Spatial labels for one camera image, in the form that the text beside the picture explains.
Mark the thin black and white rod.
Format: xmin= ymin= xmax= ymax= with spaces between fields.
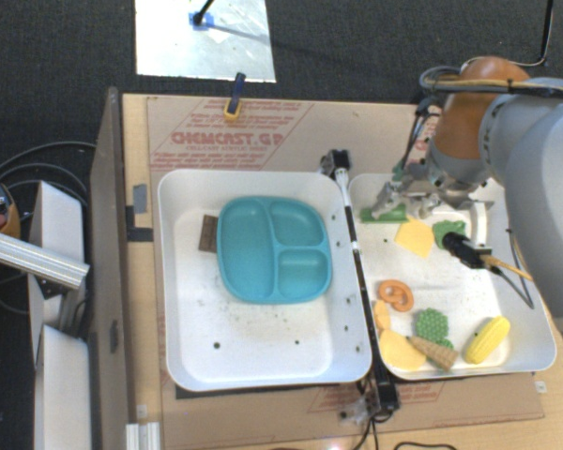
xmin=335 ymin=168 xmax=382 ymax=386

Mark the brown cardboard board red print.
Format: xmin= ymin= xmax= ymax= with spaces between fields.
xmin=146 ymin=96 xmax=546 ymax=434

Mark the yellow cheese slice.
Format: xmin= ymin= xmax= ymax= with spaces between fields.
xmin=393 ymin=217 xmax=436 ymax=260

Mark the black cylinder on white bracket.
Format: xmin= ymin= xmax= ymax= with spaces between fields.
xmin=440 ymin=199 xmax=495 ymax=270

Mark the black block with thin wires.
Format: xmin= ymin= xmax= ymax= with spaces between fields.
xmin=320 ymin=148 xmax=354 ymax=176
xmin=372 ymin=367 xmax=401 ymax=414

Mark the green lettuce leaf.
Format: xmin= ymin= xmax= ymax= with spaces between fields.
xmin=432 ymin=218 xmax=468 ymax=252

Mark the green flat toy piece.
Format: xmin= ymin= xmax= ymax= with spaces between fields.
xmin=359 ymin=205 xmax=410 ymax=225

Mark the orange pretzel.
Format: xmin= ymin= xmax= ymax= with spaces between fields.
xmin=377 ymin=278 xmax=416 ymax=314

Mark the tan ice cream cone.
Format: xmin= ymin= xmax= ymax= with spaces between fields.
xmin=406 ymin=335 xmax=460 ymax=372

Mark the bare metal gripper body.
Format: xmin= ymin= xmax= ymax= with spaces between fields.
xmin=403 ymin=162 xmax=482 ymax=211

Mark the yellow corn cob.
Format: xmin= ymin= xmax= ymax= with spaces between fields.
xmin=464 ymin=315 xmax=512 ymax=366

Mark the white plastic tray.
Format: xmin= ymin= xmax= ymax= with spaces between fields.
xmin=157 ymin=168 xmax=374 ymax=393
xmin=347 ymin=172 xmax=558 ymax=382

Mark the yellow round biscuit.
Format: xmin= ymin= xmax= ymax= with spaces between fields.
xmin=378 ymin=328 xmax=428 ymax=372

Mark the blue divided plate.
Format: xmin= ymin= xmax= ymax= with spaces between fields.
xmin=216 ymin=195 xmax=333 ymax=306

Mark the small orange chip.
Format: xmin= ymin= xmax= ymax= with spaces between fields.
xmin=373 ymin=299 xmax=392 ymax=332

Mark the green bumpy round toy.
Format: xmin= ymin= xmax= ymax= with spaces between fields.
xmin=414 ymin=307 xmax=455 ymax=352

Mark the brown chocolate bar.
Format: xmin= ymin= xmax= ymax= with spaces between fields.
xmin=197 ymin=214 xmax=221 ymax=254

